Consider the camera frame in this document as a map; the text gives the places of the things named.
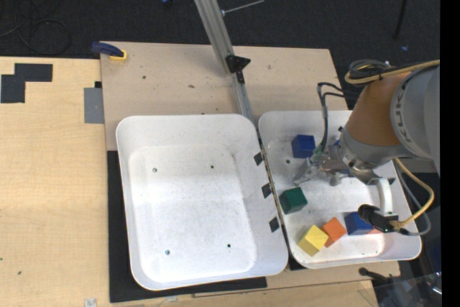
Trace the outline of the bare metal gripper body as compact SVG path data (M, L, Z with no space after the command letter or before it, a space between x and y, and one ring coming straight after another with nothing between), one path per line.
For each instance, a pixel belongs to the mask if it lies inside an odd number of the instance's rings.
M353 154L350 149L341 145L329 145L316 158L318 169L327 176L330 173L341 173L342 179L356 178L365 185L376 185L381 178L370 165Z

